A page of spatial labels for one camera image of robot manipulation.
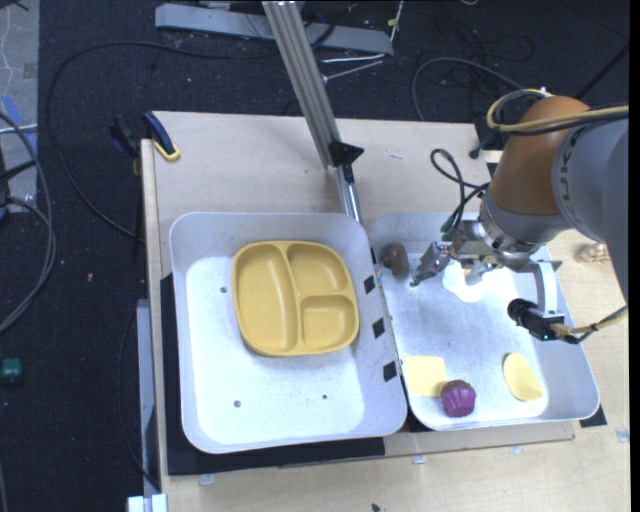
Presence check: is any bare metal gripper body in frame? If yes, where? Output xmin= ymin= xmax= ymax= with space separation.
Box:
xmin=448 ymin=220 xmax=545 ymax=270

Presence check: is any white toy fried egg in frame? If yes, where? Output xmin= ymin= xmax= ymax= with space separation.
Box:
xmin=441 ymin=261 xmax=484 ymax=304

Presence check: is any brown round toy food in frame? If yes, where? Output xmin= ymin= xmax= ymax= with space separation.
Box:
xmin=381 ymin=242 xmax=412 ymax=278

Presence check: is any white plastic tray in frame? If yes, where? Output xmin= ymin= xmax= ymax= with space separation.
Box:
xmin=368 ymin=211 xmax=601 ymax=433
xmin=168 ymin=211 xmax=409 ymax=456

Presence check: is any yellow square cheese slice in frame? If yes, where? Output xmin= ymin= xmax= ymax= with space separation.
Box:
xmin=403 ymin=354 xmax=448 ymax=399

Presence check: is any yellow oval toy slice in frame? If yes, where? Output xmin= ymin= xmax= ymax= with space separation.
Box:
xmin=501 ymin=351 xmax=545 ymax=403

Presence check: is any purple toy cupcake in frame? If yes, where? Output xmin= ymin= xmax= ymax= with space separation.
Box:
xmin=439 ymin=378 xmax=478 ymax=419

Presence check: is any yellow divided plate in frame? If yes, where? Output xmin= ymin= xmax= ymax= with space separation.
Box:
xmin=231 ymin=240 xmax=362 ymax=359

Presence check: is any brown cardboard board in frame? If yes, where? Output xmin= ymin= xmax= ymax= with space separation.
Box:
xmin=150 ymin=110 xmax=577 ymax=457

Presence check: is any black cylinder on white bracket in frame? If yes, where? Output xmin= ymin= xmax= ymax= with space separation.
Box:
xmin=506 ymin=259 xmax=567 ymax=344

